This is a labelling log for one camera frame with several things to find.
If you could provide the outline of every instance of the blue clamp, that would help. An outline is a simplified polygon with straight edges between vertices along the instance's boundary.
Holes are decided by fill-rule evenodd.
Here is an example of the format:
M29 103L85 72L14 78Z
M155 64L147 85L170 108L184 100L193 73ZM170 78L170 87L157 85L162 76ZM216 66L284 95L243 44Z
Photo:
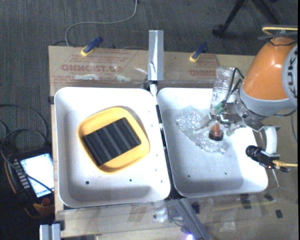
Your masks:
M96 39L94 39L89 45L87 45L86 47L82 48L81 50L81 54L83 56L88 56L88 54L92 53L94 51L95 47L99 47L99 45L102 43L104 39L99 36Z
M204 42L203 44L200 45L200 47L198 48L198 50L196 50L195 52L193 52L190 56L190 60L192 62L196 62L199 57L200 57L200 54L201 53L206 53L208 50L208 47L207 47L207 42Z

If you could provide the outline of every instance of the white cable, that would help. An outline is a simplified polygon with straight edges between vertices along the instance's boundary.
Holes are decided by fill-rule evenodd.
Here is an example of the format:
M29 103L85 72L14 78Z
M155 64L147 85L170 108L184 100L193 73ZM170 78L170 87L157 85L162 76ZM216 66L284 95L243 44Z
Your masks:
M70 29L72 29L74 26L81 25L81 24L116 24L116 23L126 22L126 21L132 19L133 16L135 16L136 11L137 11L138 0L135 0L134 2L135 2L134 12L133 12L133 14L132 14L129 18L122 19L122 20L118 20L118 21L112 21L112 22L83 21L83 22L78 22L78 23L75 23L75 24L71 25L70 27L68 27L68 29L67 29L66 32L65 32L65 42L66 42L66 45L67 45L67 46L70 46L70 45L69 45L69 42L68 42L68 32L69 32Z

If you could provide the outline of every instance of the yellow foam frame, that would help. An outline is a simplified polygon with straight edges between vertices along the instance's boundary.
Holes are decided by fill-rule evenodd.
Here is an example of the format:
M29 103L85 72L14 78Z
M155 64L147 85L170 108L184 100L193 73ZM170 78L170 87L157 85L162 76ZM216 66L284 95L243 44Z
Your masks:
M94 131L97 131L121 118L127 119L135 134L140 139L141 144L100 166L97 166L97 164L95 164L101 172L106 174L119 172L135 164L149 153L150 143L143 129L140 127L136 119L122 107L111 107L95 113L83 120L77 128L77 137L79 138L79 142L81 143L82 148L90 157L91 162L95 163L93 156L91 155L89 149L86 147L82 137Z

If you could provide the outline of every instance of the black cable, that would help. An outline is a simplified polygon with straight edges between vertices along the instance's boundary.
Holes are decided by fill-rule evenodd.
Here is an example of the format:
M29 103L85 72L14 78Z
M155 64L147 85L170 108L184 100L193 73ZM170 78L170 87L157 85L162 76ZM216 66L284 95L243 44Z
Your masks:
M238 89L240 83L242 83L241 79L239 79L238 82L236 82L235 86L233 87L233 89L231 91L231 94L233 94L235 92L235 90Z
M32 179L34 180L35 182L39 183L40 185L42 185L43 187L45 187L47 190L49 190L52 194L54 193L54 191L46 186L45 184L43 184L41 181L37 180L36 178L30 176L29 174L27 174L25 171L23 170L20 170L18 169L17 167L15 167L6 157L6 155L4 154L4 151L3 151L3 148L7 148L6 146L3 146L3 145L0 145L0 154L1 154L1 157L3 158L3 160L10 166L12 167L13 169L15 169L17 171L17 173L21 173L23 174L24 176L28 177L29 179Z
M221 103L222 103L223 106L225 105L225 103L226 103L227 100L229 99L229 96L230 96L231 93L232 93L232 85L234 84L234 80L235 80L236 72L237 72L237 71L239 72L240 76L243 77L243 75L241 74L240 70L239 70L237 67L235 67L234 70L233 70L233 72L232 72L232 76L231 76L231 80L230 80L230 84L229 84L229 89L228 89L228 91L227 91L227 93L226 93L226 95L225 95L224 100L221 101Z
M274 116L278 117L278 118L283 118L283 117L287 117L287 116L291 116L296 112L296 110L292 110L290 113L286 113L286 114L274 114Z
M293 118L292 114L290 115L290 121L291 121L291 129L292 129L292 134L293 134L294 140L298 144L298 138L297 138L297 135L296 135L295 125L294 125L294 118Z
M14 134L18 134L18 133L21 133L21 132L34 132L34 133L37 133L43 140L43 144L42 146L46 145L48 143L47 139L45 138L45 136L38 130L36 129L30 129L30 128L22 128L22 129L17 129L17 130L14 130L14 131L11 131L9 132L3 139L2 139L2 142L1 144L4 144L4 142L6 141L6 139Z
M7 132L8 132L8 127L5 125L5 123L3 121L0 120L0 125L2 126L3 128L3 131L4 131L4 135L3 137L5 137L7 135Z
M294 41L292 41L292 42L290 42L290 43L286 43L286 44L283 44L283 43L281 43L281 44L274 44L271 40L269 40L268 42L269 42L270 44L272 44L273 46L291 46L291 45L297 43L298 40L294 40Z
M25 109L25 110L29 110L29 111L34 112L37 116L39 116L39 118L41 119L41 121L44 125L44 138L45 139L48 138L48 125L47 125L47 122L39 112L37 112L36 110L34 110L31 107L21 106L21 105L16 105L16 104L0 104L0 108L3 108L3 107L15 107L15 108Z
M257 39L258 40L267 40L267 39L272 39L272 38L297 36L297 35L298 35L298 31L293 31L293 32L263 35L263 36L259 36Z

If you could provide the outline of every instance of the black foam insert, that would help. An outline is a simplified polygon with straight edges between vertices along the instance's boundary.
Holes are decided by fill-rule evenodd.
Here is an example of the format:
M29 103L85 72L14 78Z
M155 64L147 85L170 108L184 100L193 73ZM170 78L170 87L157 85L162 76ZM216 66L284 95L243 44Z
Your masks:
M141 141L123 117L82 137L97 166L137 147Z

